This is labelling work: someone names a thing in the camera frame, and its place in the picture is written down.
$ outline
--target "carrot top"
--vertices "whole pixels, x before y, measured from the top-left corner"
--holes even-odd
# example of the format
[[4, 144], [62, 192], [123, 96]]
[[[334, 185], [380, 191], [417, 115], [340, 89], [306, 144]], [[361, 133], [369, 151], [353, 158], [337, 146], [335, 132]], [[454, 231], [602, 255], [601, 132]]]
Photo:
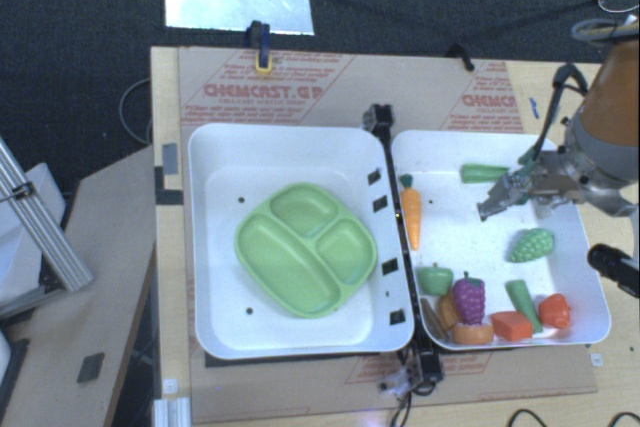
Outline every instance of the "carrot top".
[[402, 175], [399, 180], [405, 189], [410, 189], [413, 185], [413, 176], [411, 175]]

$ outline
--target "green plate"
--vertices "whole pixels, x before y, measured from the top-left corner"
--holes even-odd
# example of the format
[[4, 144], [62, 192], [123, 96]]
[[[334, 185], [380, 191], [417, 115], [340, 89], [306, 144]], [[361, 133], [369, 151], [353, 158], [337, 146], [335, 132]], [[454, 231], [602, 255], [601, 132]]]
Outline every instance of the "green plate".
[[377, 258], [373, 237], [326, 190], [285, 187], [238, 226], [235, 251], [249, 274], [278, 303], [305, 318], [322, 317], [351, 297]]

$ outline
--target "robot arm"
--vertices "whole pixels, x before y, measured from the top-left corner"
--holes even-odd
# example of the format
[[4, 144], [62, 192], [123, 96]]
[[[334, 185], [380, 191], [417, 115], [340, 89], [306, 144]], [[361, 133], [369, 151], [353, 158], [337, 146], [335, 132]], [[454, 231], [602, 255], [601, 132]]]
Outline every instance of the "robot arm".
[[[573, 65], [561, 67], [554, 78], [554, 94], [537, 143], [520, 160], [520, 169], [502, 175], [489, 197], [478, 204], [488, 217], [531, 200], [536, 213], [549, 215], [567, 202], [590, 203], [613, 217], [630, 217], [634, 226], [633, 258], [602, 244], [589, 252], [590, 264], [621, 288], [638, 296], [638, 205], [620, 190], [638, 181], [638, 22], [608, 29], [589, 29], [591, 40], [614, 42], [591, 88]], [[567, 85], [573, 78], [578, 87]], [[564, 89], [584, 96], [566, 124], [565, 142], [557, 151], [543, 151], [546, 132]]]

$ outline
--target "orange toy food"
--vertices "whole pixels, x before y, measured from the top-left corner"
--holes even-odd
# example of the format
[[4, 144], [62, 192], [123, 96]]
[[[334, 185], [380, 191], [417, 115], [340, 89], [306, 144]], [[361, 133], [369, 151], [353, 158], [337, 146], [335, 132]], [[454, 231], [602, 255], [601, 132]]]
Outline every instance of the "orange toy food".
[[453, 326], [453, 342], [461, 345], [482, 345], [493, 341], [491, 324], [456, 324]]
[[538, 306], [540, 322], [545, 326], [565, 329], [571, 323], [570, 310], [567, 299], [562, 294], [550, 295]]
[[443, 295], [438, 299], [436, 312], [440, 319], [440, 324], [442, 324], [442, 327], [447, 331], [455, 326], [457, 322], [460, 322], [460, 317], [458, 317], [458, 311], [456, 310], [456, 304], [453, 301], [452, 289], [449, 289], [447, 295]]
[[500, 311], [491, 315], [496, 336], [516, 341], [533, 336], [533, 324], [519, 311]]
[[400, 182], [404, 186], [404, 190], [400, 193], [400, 202], [402, 203], [402, 212], [404, 213], [404, 225], [407, 229], [409, 245], [411, 249], [415, 251], [418, 249], [420, 243], [422, 200], [420, 199], [420, 193], [412, 187], [413, 177], [411, 175], [402, 175]]

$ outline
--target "dark floor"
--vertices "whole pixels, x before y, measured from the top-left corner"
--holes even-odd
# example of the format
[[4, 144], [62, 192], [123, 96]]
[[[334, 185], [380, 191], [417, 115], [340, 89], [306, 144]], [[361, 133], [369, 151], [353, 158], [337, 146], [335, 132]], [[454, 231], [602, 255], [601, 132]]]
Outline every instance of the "dark floor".
[[[599, 62], [600, 50], [571, 40], [571, 26], [623, 18], [592, 0], [310, 2], [315, 36], [275, 36], [274, 48], [441, 56], [459, 43], [477, 58]], [[243, 44], [240, 33], [169, 29], [163, 10], [164, 0], [0, 0], [0, 136], [23, 167], [47, 162], [72, 193], [83, 177], [141, 147], [122, 128], [118, 104], [149, 76], [151, 46]], [[131, 95], [125, 114], [144, 134], [148, 89]], [[132, 362], [114, 425], [145, 424], [150, 336], [145, 324], [136, 349], [148, 352]]]

